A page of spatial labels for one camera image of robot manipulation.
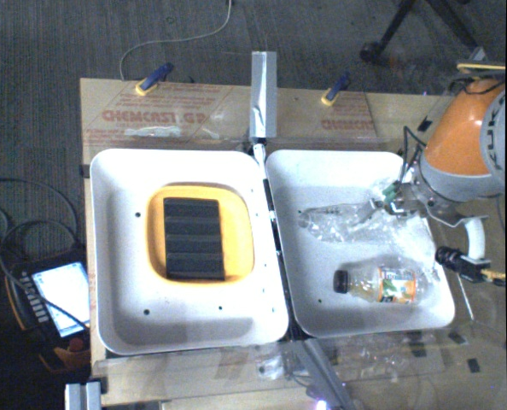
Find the blue clamp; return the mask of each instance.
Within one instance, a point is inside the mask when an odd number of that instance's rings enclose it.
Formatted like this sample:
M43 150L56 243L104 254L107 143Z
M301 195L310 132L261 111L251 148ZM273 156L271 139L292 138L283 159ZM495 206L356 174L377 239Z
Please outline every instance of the blue clamp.
M166 76L174 69L174 66L167 62L165 65L160 66L153 71L147 78L140 80L136 84L136 92L140 96L146 96L149 92L154 90L160 80L165 80Z
M345 90L350 85L350 72L346 71L335 84L322 96L322 103L331 106L337 100L339 91Z

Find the bottle label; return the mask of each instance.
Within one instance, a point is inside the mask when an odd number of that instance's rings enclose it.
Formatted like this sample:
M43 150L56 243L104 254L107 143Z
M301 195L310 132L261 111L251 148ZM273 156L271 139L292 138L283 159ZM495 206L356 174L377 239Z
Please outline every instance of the bottle label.
M381 286L377 299L379 302L408 304L415 301L417 278L413 271L379 267L379 273L381 275Z

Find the clear plastic bottle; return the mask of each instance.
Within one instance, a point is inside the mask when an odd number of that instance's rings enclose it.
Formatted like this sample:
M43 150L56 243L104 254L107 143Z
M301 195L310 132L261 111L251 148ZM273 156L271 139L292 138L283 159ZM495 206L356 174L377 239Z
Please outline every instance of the clear plastic bottle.
M415 262L384 257L356 263L334 275L334 290L367 302L419 303L429 296L434 281Z
M308 208L299 214L298 224L318 240L343 243L347 235L356 231L375 211L371 201Z

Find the bright light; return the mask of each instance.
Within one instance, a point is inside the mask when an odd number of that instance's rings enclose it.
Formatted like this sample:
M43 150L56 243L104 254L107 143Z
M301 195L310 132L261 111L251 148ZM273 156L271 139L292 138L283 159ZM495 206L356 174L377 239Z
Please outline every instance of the bright light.
M328 403L326 401L318 401L315 410L328 410Z

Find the office chair leg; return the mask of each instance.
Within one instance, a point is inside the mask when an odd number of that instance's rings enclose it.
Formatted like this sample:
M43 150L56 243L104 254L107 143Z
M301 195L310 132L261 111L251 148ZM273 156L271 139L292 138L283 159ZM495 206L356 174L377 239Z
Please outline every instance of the office chair leg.
M392 18L390 26L388 26L388 29L384 32L384 35L382 35L381 40L364 44L364 47L359 52L359 57L362 61L373 62L378 59L416 1L417 0L401 0L398 12L396 12L396 15Z
M451 28L458 39L467 47L474 49L477 41L470 35L466 26L458 18L446 0L426 0L440 18Z

